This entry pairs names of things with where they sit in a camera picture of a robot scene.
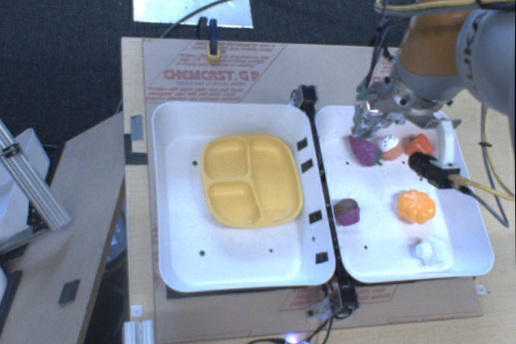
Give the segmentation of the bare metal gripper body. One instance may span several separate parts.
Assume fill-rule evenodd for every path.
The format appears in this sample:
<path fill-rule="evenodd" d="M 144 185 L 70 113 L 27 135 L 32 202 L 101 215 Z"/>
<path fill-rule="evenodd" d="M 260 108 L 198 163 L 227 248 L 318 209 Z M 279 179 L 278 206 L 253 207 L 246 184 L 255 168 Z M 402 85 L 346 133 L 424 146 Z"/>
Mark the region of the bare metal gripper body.
<path fill-rule="evenodd" d="M 441 102 L 419 97 L 397 78 L 374 82 L 367 91 L 367 116 L 377 123 L 427 124 L 441 108 Z"/>

